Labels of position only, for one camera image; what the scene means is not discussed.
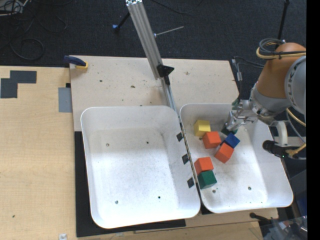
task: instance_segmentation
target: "blue clamp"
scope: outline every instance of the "blue clamp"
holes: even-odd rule
[[[65,55],[63,62],[74,64],[76,69],[86,70],[88,68],[88,62],[73,56]]]

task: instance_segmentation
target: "yellow block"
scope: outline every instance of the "yellow block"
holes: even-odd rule
[[[193,125],[194,135],[203,137],[207,132],[211,132],[210,121],[197,120]]]

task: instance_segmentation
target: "black mat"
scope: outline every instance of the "black mat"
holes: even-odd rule
[[[126,231],[141,231],[141,230],[156,230],[180,228],[186,226],[184,219],[161,221],[155,223],[133,225],[126,227],[118,227],[113,229],[105,229],[98,226],[90,211],[88,178],[86,171],[86,159],[81,131],[74,133],[75,142],[75,210],[76,210],[76,236],[88,237],[102,234],[126,232]]]

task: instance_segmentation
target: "blue block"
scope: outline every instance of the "blue block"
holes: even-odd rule
[[[239,144],[239,142],[240,140],[233,133],[229,133],[229,135],[225,138],[225,140],[222,143],[226,143],[230,147],[235,148],[236,145]]]

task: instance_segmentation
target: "cube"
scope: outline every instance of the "cube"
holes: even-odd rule
[[[229,133],[228,136],[225,138],[223,143],[227,143],[230,147],[235,148],[238,145],[240,140],[233,134]]]
[[[221,138],[219,132],[209,131],[204,134],[204,136],[202,137],[202,141],[206,149],[213,149],[220,145]]]
[[[225,164],[231,158],[233,152],[234,152],[234,148],[229,146],[227,143],[223,142],[219,146],[214,157]]]
[[[214,169],[214,165],[212,164],[211,158],[209,156],[198,158],[193,165],[196,171],[196,175]]]
[[[215,174],[212,170],[201,172],[197,178],[201,190],[210,188],[217,183]]]
[[[194,135],[203,137],[205,133],[211,132],[210,121],[208,120],[197,120],[193,125]]]

